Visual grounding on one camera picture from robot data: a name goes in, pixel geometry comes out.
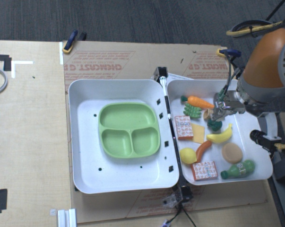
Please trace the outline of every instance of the table surface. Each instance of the table surface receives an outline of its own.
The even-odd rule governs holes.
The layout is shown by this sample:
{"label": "table surface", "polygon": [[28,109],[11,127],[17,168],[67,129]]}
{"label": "table surface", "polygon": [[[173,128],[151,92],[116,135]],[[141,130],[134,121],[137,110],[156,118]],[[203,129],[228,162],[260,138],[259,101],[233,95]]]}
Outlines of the table surface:
{"label": "table surface", "polygon": [[[15,65],[15,78],[7,72],[8,86],[0,93],[0,189],[8,190],[7,209],[0,213],[0,226],[56,226],[51,210],[72,208],[60,43],[0,41],[0,54],[8,54],[14,61],[33,61]],[[198,210],[189,215],[196,226],[281,226],[267,180],[263,184],[265,203]],[[80,226],[159,227],[173,216]],[[172,225],[193,226],[184,213]]]}

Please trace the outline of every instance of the bottle label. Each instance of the bottle label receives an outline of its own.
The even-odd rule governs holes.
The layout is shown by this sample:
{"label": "bottle label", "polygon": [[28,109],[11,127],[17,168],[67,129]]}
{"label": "bottle label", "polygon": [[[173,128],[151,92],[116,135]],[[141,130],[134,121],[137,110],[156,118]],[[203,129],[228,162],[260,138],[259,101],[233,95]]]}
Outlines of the bottle label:
{"label": "bottle label", "polygon": [[238,163],[237,167],[239,169],[239,176],[245,175],[246,174],[246,168],[242,163]]}

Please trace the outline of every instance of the white tray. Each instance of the white tray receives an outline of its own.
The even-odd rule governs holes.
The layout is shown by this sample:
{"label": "white tray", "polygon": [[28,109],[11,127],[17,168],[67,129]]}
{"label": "white tray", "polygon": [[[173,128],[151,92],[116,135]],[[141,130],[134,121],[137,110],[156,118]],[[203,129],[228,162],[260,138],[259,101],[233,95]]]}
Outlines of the white tray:
{"label": "white tray", "polygon": [[[174,119],[177,115],[184,115],[183,109],[184,104],[181,103],[181,96],[198,96],[206,101],[213,103],[214,94],[219,92],[225,85],[225,80],[173,80],[167,86],[167,94],[170,100],[171,116]],[[235,90],[237,87],[237,81],[232,81],[229,90]],[[207,122],[203,120],[203,117],[198,119],[191,119],[192,123],[201,125],[205,127],[205,140],[206,135],[212,133],[212,131],[207,127]],[[213,143],[210,148],[208,148],[203,157],[202,162],[214,161],[218,178],[195,181],[193,178],[191,167],[187,164],[181,164],[183,175],[186,180],[193,185],[205,185],[205,184],[215,184],[215,183],[227,183],[227,182],[238,182],[238,181],[250,181],[250,180],[263,180],[268,179],[273,173],[273,166],[270,160],[269,153],[262,148],[262,146],[257,145],[254,141],[250,139],[250,132],[252,130],[260,130],[258,119],[245,112],[243,114],[234,114],[226,116],[223,120],[223,126],[221,131],[228,127],[228,124],[232,123],[233,135],[232,137],[223,143],[215,144]],[[243,161],[246,159],[251,159],[255,162],[255,171],[247,177],[244,178],[229,178],[222,179],[220,173],[224,170],[228,170],[231,166],[230,163],[224,160],[221,149],[224,144],[228,142],[233,142],[237,144],[243,152]],[[200,144],[189,141],[189,140],[177,140],[179,150],[185,147],[190,147],[197,150]]]}
{"label": "white tray", "polygon": [[[180,97],[199,96],[213,103],[213,96],[225,85],[225,80],[174,80],[168,83],[167,93],[171,116],[184,115]],[[232,81],[229,90],[236,88]],[[107,155],[100,142],[98,114],[111,103],[146,103],[155,111],[160,131],[160,148],[149,156],[133,159],[113,158]],[[179,179],[179,169],[167,117],[164,92],[154,80],[101,80],[81,79],[69,87],[70,124],[72,137],[73,178],[75,186],[83,193],[118,192],[169,188]],[[191,120],[205,127],[205,136],[210,133],[203,117]],[[236,143],[243,151],[243,160],[256,163],[254,173],[245,178],[223,180],[220,172],[231,164],[221,154],[226,143],[213,144],[203,155],[202,162],[214,161],[218,177],[212,180],[194,181],[190,166],[182,164],[183,175],[194,185],[268,179],[273,172],[269,153],[249,137],[252,130],[260,130],[256,117],[249,113],[230,115],[223,121],[222,130],[233,124],[233,136],[228,142]],[[178,148],[191,147],[197,150],[200,144],[178,140]]]}

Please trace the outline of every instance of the yellow banana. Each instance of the yellow banana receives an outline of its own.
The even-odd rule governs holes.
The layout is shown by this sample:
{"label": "yellow banana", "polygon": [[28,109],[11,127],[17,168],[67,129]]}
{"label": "yellow banana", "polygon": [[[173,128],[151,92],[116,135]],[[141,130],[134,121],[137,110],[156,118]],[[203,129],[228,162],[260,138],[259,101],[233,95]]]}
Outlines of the yellow banana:
{"label": "yellow banana", "polygon": [[232,125],[232,123],[229,123],[227,129],[220,134],[208,134],[207,139],[213,143],[222,143],[227,141],[233,134]]}

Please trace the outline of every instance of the red and white box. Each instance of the red and white box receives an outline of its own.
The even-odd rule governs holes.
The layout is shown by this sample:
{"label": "red and white box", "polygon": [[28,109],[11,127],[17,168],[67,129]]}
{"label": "red and white box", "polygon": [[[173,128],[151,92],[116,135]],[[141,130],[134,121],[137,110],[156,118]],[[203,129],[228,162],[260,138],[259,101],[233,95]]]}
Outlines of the red and white box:
{"label": "red and white box", "polygon": [[177,129],[177,136],[179,140],[192,140],[193,129],[190,123],[189,116],[175,116],[175,125]]}
{"label": "red and white box", "polygon": [[216,165],[214,161],[193,163],[191,170],[195,181],[213,179],[218,177]]}

